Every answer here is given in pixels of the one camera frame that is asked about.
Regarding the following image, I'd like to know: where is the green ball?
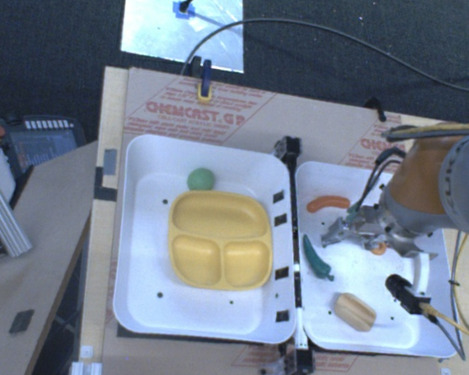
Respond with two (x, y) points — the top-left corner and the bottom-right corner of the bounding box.
(185, 165), (218, 195)

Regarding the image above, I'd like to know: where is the brown cardboard board, red print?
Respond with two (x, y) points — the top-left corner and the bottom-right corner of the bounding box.
(90, 66), (469, 375)

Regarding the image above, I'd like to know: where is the green chili pepper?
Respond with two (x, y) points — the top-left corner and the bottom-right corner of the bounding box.
(297, 233), (340, 283)

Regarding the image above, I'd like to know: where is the tan bread loaf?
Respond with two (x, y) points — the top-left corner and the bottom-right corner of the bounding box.
(330, 291), (380, 335)

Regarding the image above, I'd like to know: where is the black cylinder on white bracket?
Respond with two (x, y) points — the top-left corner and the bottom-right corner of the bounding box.
(381, 247), (440, 319)

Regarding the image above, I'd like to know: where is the yellow divided plate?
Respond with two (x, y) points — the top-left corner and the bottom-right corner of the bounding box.
(160, 185), (282, 297)

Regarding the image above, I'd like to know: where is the small orange round piece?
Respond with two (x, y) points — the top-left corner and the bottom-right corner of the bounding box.
(370, 240), (390, 258)

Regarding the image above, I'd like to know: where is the black block with thin wires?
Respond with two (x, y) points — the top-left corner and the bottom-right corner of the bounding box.
(272, 133), (304, 164)
(281, 344), (318, 375)

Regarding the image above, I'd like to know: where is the white plastic tray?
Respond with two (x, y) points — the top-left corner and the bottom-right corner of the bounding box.
(104, 131), (319, 353)
(274, 158), (469, 367)

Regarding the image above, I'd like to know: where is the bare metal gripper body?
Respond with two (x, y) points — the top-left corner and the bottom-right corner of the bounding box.
(338, 202), (444, 263)

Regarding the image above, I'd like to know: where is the orange sausage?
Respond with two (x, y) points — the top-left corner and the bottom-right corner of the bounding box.
(305, 191), (352, 218)

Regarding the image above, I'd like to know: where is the thin black and white rod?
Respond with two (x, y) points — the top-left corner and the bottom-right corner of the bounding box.
(264, 154), (331, 350)

